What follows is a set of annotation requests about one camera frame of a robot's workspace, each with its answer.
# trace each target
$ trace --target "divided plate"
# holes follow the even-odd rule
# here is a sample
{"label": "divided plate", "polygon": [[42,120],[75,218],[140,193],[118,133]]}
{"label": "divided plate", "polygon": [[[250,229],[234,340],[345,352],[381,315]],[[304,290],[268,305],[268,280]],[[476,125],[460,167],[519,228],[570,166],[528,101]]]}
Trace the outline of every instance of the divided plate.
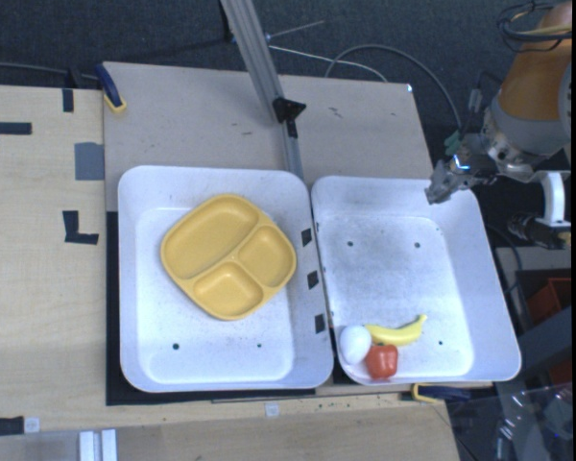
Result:
{"label": "divided plate", "polygon": [[295,273],[288,238],[260,208],[218,195],[180,219],[162,240],[162,264],[201,308],[223,320],[243,319]]}

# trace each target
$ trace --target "table surface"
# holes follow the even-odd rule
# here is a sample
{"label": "table surface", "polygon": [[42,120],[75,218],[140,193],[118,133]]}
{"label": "table surface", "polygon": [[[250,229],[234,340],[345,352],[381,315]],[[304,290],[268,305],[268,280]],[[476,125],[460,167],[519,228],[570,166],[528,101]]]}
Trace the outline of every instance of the table surface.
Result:
{"label": "table surface", "polygon": [[[199,421],[218,422],[222,429],[228,425],[223,423],[234,419],[264,420],[269,400],[105,405],[106,212],[115,209],[112,193],[119,173],[140,163],[282,168],[276,125],[257,115],[262,109],[247,74],[120,63],[108,68],[129,104],[121,116],[108,112],[98,90],[74,90],[74,110],[65,112],[60,89],[0,85],[0,122],[33,125],[31,135],[0,135],[0,418],[36,417],[43,431],[161,428]],[[158,83],[148,81],[155,99],[143,107],[142,98],[129,92],[150,74],[166,78],[170,86],[158,90],[154,89]],[[430,174],[418,112],[406,85],[306,77],[281,80],[287,97],[308,105],[298,119],[308,185],[331,174],[404,178]],[[189,99],[179,98],[176,117],[163,109],[171,104],[165,100],[175,97],[175,87],[186,83]],[[201,112],[196,98],[202,91],[216,98],[214,105],[223,115],[214,108]],[[143,129],[134,130],[132,121]],[[214,129],[205,127],[208,122]],[[153,126],[156,132],[171,132],[155,136]],[[232,134],[229,140],[227,129]],[[131,138],[124,142],[128,131]],[[174,142],[182,141],[184,131],[193,140],[188,149],[181,149],[179,162],[163,154],[145,157],[141,155],[145,148],[131,148],[133,140],[140,141],[149,153],[154,140],[163,138],[156,152],[176,152]],[[75,145],[86,142],[105,146],[106,180],[76,179]],[[270,149],[269,155],[256,154],[254,142],[256,149]],[[97,244],[64,242],[65,210],[79,211],[79,231],[99,234]],[[322,419],[330,425],[357,422],[335,415],[342,412],[374,411],[379,418],[387,418],[388,412],[395,428],[383,443],[407,448],[415,436],[434,436],[435,442],[412,443],[415,458],[457,459],[443,405],[402,401],[396,391],[329,381],[314,397],[273,401],[280,417],[298,417],[312,425]]]}

